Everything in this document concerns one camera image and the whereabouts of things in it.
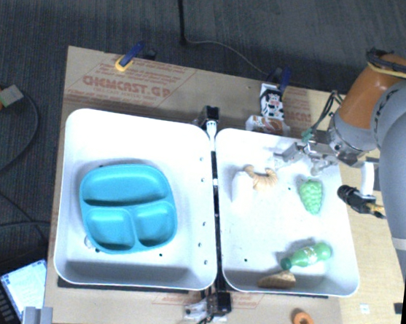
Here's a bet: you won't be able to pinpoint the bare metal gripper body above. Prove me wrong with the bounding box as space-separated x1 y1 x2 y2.
300 127 372 170

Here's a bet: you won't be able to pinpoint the green grapes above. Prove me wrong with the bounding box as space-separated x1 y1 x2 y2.
294 177 326 216

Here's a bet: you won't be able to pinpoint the white and brown packet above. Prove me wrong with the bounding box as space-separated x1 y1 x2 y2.
244 113 292 138

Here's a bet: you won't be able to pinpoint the tan croissant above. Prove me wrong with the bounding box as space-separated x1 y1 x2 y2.
240 163 281 194

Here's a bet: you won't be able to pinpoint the cow print carton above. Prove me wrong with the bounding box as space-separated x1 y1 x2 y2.
257 83 289 122

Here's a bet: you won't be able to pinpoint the white carton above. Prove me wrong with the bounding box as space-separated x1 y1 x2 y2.
230 170 253 205

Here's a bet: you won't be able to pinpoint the white plastic tray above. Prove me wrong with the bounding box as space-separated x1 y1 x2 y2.
45 105 237 302
196 125 378 307

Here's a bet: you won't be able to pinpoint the thin black and white rod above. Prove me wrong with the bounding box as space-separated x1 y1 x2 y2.
186 120 246 297

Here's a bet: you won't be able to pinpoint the green bottle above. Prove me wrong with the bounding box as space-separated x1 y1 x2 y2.
278 237 334 277

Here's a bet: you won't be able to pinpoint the tan pizza slice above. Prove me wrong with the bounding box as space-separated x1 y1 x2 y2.
256 266 298 293

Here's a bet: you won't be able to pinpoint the brown cardboard board red print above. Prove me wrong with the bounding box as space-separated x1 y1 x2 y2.
34 45 376 324

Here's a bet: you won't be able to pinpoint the blue divided plate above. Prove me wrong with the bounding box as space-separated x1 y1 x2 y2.
71 156 185 262

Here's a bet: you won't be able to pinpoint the black cylinder on white bracket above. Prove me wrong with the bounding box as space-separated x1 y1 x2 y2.
335 158 384 217

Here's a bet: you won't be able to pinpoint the black block with thin wires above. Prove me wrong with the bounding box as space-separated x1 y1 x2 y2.
205 289 235 319
198 104 222 129

